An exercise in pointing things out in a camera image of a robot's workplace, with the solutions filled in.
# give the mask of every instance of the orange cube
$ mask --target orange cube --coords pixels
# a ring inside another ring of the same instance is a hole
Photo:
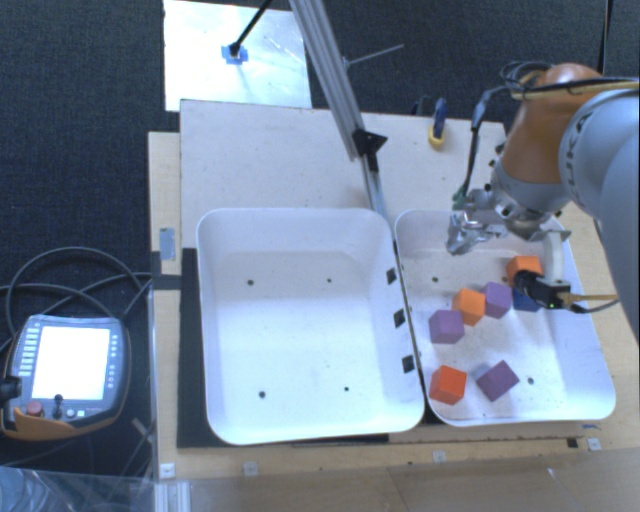
[[[454,405],[462,400],[466,383],[465,372],[442,365],[431,376],[429,397],[438,402]]]
[[[451,303],[451,309],[462,313],[462,321],[467,325],[476,325],[484,316],[487,298],[484,293],[462,288]]]
[[[513,278],[521,270],[529,270],[536,274],[544,275],[542,265],[540,265],[540,259],[538,259],[537,256],[516,256],[507,263],[509,286],[513,286]]]

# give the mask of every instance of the control button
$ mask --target control button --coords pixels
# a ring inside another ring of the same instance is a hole
[[[36,418],[39,418],[44,413],[42,402],[38,402],[38,400],[31,400],[31,402],[27,404],[26,410],[27,416],[35,416]]]

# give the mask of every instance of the white tray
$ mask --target white tray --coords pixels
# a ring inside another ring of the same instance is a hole
[[[463,256],[445,248],[450,212],[414,210],[396,222],[396,236],[411,318],[426,385],[440,365],[468,373],[464,398],[450,406],[429,399],[446,423],[474,426],[553,420],[601,419],[613,411],[615,390],[589,315],[568,311],[509,311],[502,319],[484,317],[455,345],[434,345],[428,319],[449,309],[462,287],[480,290],[502,282],[506,263],[518,254],[535,254],[544,267],[541,243],[515,235],[479,244]],[[560,229],[557,221],[547,228]],[[580,293],[577,271],[563,244],[564,276]],[[475,379],[504,359],[520,379],[491,403]]]
[[[197,228],[207,417],[236,445],[398,432],[424,413],[391,230],[363,209]]]

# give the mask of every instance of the screen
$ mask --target screen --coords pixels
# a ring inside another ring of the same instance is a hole
[[[33,398],[102,400],[109,329],[42,328],[33,378]]]

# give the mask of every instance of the dark floor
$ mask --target dark floor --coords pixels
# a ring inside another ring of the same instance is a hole
[[[429,94],[446,96],[452,117],[468,117],[511,60],[596,66],[604,18],[602,0],[325,3],[348,59],[405,45],[351,68],[362,110],[408,113]],[[640,2],[617,1],[608,75],[639,74],[639,34]],[[149,270],[146,136],[178,127],[177,115],[164,111],[163,81],[161,0],[0,2],[0,284],[33,256],[69,245],[100,248]],[[313,76],[311,89],[314,105],[324,106]],[[508,125],[515,107],[501,100],[487,118]],[[107,273],[85,262],[25,277],[86,284]],[[123,290],[130,298],[132,290]],[[116,290],[105,301],[117,309],[125,298]],[[16,322],[40,306],[33,295],[17,299]],[[136,372],[120,421],[64,446],[0,439],[0,464],[62,447],[24,465],[120,474],[140,440],[131,420],[149,424],[146,321],[140,306],[128,322]],[[0,319],[0,343],[7,336]],[[147,456],[142,450],[126,472],[143,467]]]

